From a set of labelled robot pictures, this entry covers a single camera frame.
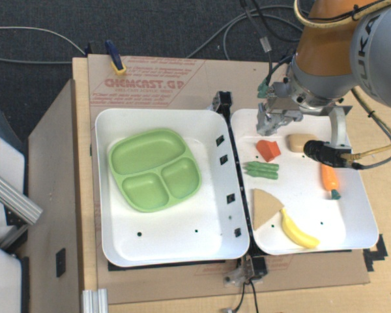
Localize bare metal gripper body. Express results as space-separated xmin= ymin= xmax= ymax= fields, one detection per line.
xmin=265 ymin=82 xmax=337 ymax=124

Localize orange house-shaped block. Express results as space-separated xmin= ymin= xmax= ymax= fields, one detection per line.
xmin=255 ymin=139 xmax=282 ymax=163

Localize beige toy bread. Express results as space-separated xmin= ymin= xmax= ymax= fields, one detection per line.
xmin=286 ymin=133 xmax=319 ymax=154

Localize green toy beans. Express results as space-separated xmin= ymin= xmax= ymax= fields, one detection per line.
xmin=243 ymin=160 xmax=280 ymax=180

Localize thin black and white rod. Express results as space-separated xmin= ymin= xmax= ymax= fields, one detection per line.
xmin=224 ymin=108 xmax=255 ymax=258

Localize orange toy carrot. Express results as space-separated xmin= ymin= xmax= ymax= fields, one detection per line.
xmin=321 ymin=163 xmax=342 ymax=201

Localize white plastic tray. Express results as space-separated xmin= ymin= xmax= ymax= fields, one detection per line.
xmin=94 ymin=108 xmax=251 ymax=268
xmin=230 ymin=108 xmax=380 ymax=256

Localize tan toy pizza slice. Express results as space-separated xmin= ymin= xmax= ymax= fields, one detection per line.
xmin=252 ymin=188 xmax=285 ymax=231

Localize brown cardboard board, red print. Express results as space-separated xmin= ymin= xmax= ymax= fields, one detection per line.
xmin=87 ymin=54 xmax=371 ymax=305

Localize yellow banana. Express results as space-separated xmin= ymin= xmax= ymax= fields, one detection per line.
xmin=280 ymin=207 xmax=321 ymax=250

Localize green divided plate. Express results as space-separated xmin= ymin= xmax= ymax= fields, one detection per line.
xmin=108 ymin=127 xmax=203 ymax=213

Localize black cylinder on white bracket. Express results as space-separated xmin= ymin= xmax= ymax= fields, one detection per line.
xmin=303 ymin=105 xmax=353 ymax=169

